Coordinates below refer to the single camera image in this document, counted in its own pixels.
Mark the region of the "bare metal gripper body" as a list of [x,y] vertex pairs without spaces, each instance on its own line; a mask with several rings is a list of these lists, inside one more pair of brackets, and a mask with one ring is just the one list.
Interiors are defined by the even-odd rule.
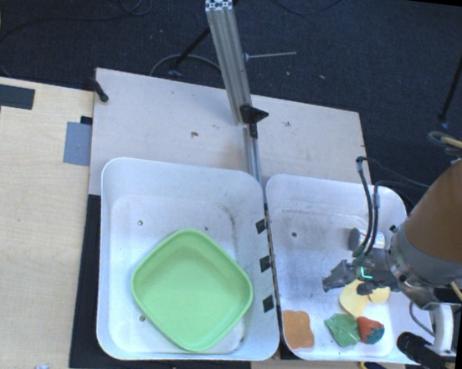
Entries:
[[402,292],[416,306],[428,307],[435,303],[434,284],[422,278],[399,259],[384,253],[358,255],[353,260],[355,279],[377,284],[379,289]]

